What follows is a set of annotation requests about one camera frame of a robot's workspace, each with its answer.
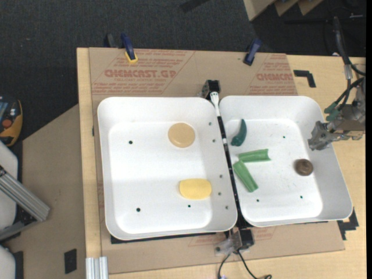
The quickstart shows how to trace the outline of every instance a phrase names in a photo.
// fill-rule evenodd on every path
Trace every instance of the yellow oval object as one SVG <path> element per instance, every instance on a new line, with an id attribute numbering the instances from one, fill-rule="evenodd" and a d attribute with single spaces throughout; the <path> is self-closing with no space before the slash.
<path id="1" fill-rule="evenodd" d="M 169 128 L 168 138 L 173 145 L 186 148 L 194 142 L 195 131 L 186 123 L 176 123 Z"/>
<path id="2" fill-rule="evenodd" d="M 180 193 L 187 199 L 204 199 L 212 193 L 212 185 L 206 179 L 186 179 L 180 181 Z"/>

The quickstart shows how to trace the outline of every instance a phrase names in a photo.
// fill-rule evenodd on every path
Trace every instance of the black floor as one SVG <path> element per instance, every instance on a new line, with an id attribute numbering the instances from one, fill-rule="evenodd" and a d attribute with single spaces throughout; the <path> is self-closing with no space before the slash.
<path id="1" fill-rule="evenodd" d="M 258 37 L 262 52 L 331 55 L 332 27 L 287 24 L 366 14 L 367 0 L 326 0 L 308 15 L 294 6 L 283 17 L 270 6 L 254 21 L 243 0 L 0 0 L 0 94 L 24 110 L 21 139 L 78 102 L 76 48 L 101 47 L 106 33 L 125 31 L 137 48 L 244 51 Z M 342 23 L 350 56 L 366 55 L 366 21 Z"/>

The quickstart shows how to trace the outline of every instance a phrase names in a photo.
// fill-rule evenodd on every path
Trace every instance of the wooden table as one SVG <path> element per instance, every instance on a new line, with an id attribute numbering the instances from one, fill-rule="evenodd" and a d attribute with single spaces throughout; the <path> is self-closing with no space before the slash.
<path id="1" fill-rule="evenodd" d="M 291 69 L 309 70 L 316 88 L 310 88 L 306 78 L 295 78 L 299 95 L 306 95 L 326 108 L 345 89 L 340 58 L 325 56 L 288 56 Z M 353 58 L 354 63 L 365 63 Z M 93 116 L 90 85 L 89 49 L 77 49 L 78 88 L 81 127 L 81 154 L 83 164 L 83 192 L 85 217 L 85 244 L 87 257 L 102 256 L 98 216 L 96 165 Z M 334 143 L 341 170 L 349 188 L 359 221 L 356 231 L 347 232 L 345 251 L 314 255 L 280 257 L 249 261 L 254 274 L 272 274 L 273 278 L 366 278 L 366 154 L 365 138 L 360 141 Z M 119 278 L 216 278 L 218 265 L 182 267 L 166 270 L 142 271 L 111 275 Z M 228 279 L 248 278 L 242 263 L 226 263 L 223 273 Z"/>

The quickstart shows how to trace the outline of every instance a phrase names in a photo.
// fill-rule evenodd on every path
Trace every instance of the red button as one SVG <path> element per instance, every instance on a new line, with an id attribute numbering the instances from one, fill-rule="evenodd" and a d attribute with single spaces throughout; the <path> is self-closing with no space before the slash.
<path id="1" fill-rule="evenodd" d="M 9 120 L 9 119 L 5 119 L 1 124 L 3 125 L 3 127 L 4 127 L 5 129 L 7 129 L 7 128 L 9 128 L 10 126 L 12 126 L 12 121 Z"/>

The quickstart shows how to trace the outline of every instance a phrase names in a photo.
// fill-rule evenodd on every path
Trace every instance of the orange and black object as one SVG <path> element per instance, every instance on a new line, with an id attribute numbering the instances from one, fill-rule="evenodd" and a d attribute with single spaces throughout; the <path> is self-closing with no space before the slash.
<path id="1" fill-rule="evenodd" d="M 22 129 L 21 103 L 9 95 L 0 95 L 0 141 L 12 146 Z"/>

